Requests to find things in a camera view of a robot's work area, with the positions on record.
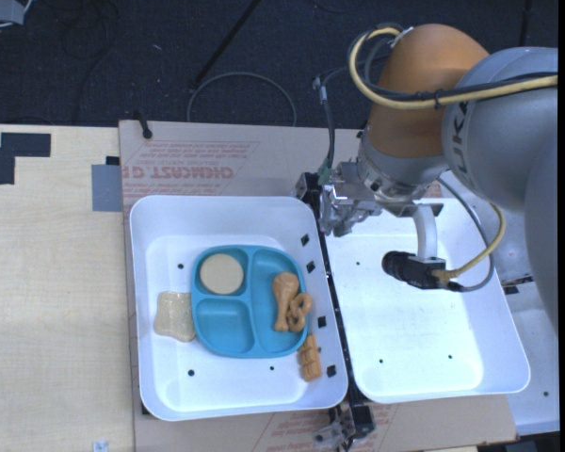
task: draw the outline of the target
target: cable tie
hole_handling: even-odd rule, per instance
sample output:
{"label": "cable tie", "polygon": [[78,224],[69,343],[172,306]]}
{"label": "cable tie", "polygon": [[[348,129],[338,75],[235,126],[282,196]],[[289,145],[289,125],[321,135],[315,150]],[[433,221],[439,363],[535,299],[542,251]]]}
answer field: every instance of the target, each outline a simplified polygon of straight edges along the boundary
{"label": "cable tie", "polygon": [[327,88],[322,86],[320,88],[320,103],[324,103],[327,100]]}
{"label": "cable tie", "polygon": [[320,165],[318,169],[318,185],[323,186],[327,184],[331,179],[331,162],[329,162],[329,158],[325,157],[324,161]]}
{"label": "cable tie", "polygon": [[398,41],[404,37],[408,32],[410,32],[411,30],[413,30],[414,27],[413,26],[409,26],[406,30],[404,30],[403,32],[400,32],[399,34],[397,34],[395,36],[395,39],[392,40],[392,42],[390,43],[391,48],[394,48],[396,46],[396,44],[398,43]]}
{"label": "cable tie", "polygon": [[433,99],[435,99],[435,110],[439,110],[442,105],[440,104],[440,91],[442,91],[444,89],[437,89],[435,92],[433,92]]}

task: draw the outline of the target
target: blue divided plate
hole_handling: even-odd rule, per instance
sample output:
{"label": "blue divided plate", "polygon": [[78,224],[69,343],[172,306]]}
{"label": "blue divided plate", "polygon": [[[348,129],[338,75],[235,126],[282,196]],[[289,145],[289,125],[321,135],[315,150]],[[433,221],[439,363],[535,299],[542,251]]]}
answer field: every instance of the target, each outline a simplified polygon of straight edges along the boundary
{"label": "blue divided plate", "polygon": [[[242,267],[243,282],[230,295],[217,295],[201,281],[202,263],[213,254],[232,256]],[[195,331],[211,351],[229,357],[270,358],[296,351],[307,334],[275,331],[277,303],[272,293],[274,277],[284,271],[299,278],[299,292],[305,283],[297,263],[287,253],[263,246],[219,246],[204,251],[192,271],[191,307]]]}

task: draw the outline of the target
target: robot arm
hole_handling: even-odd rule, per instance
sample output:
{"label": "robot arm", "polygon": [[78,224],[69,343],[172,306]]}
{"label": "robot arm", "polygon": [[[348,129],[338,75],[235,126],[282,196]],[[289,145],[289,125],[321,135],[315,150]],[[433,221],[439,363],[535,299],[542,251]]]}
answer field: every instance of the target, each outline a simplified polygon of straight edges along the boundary
{"label": "robot arm", "polygon": [[[375,86],[360,75],[357,61],[363,45],[381,35],[392,50]],[[532,274],[555,315],[557,49],[520,47],[490,55],[446,25],[404,30],[391,24],[356,40],[349,70],[374,104],[356,162],[341,163],[321,183],[323,233],[350,233],[355,223],[383,210],[417,216],[414,201],[452,170],[498,213],[523,213]],[[417,231],[427,230],[415,222]],[[385,271],[414,285],[422,278],[422,287],[452,289],[439,263],[426,256],[414,262],[405,254],[387,257]],[[400,262],[417,266],[416,275],[423,276],[405,279]]]}

